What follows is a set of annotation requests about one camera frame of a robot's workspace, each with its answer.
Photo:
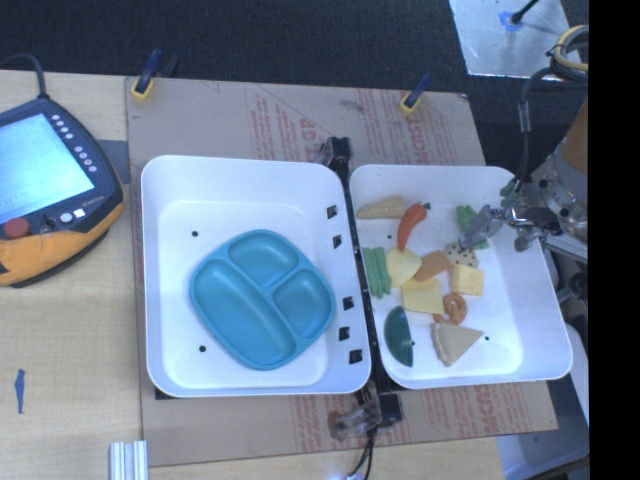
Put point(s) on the black cylinder on white bracket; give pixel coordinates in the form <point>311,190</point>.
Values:
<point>579,284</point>

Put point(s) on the dark green melon slice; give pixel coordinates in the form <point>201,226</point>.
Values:
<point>397,335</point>

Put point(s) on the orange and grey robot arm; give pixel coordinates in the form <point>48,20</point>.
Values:
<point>577,133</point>

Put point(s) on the blue divided plate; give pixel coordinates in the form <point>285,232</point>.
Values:
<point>260,303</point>

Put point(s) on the brown cardboard board, red print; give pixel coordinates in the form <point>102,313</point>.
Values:
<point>280,113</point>

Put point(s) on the yellow cheese block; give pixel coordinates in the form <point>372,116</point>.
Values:
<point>468,280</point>

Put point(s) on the orange wedge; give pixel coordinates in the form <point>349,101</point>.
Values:
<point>434,264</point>

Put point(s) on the pale yellow corn cob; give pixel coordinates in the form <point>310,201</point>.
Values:
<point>385,208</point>

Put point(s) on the beige pie slice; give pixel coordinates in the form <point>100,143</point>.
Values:
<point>455,343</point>

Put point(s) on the orange carrot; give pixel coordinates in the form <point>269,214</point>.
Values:
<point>410,220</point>

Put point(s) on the white plastic tray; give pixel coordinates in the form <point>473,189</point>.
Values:
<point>520,308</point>
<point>175,293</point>

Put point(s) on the thin black rod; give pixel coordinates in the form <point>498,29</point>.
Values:
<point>361,268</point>

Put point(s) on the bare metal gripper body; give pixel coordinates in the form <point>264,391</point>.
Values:
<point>560,200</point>

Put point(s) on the yellow cheese slice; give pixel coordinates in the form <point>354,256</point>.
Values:
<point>422,295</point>

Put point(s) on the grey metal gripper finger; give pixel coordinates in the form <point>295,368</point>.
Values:
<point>477,225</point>
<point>526,241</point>

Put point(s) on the yellow lemon wedge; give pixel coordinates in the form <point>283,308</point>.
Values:
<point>402,267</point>

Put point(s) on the beige dotted biscuit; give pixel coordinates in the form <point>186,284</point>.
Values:
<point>457,255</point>

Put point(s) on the orange pretzel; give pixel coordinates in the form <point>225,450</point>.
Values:
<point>454,308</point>

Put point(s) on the green beans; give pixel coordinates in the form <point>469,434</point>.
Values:
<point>377,270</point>

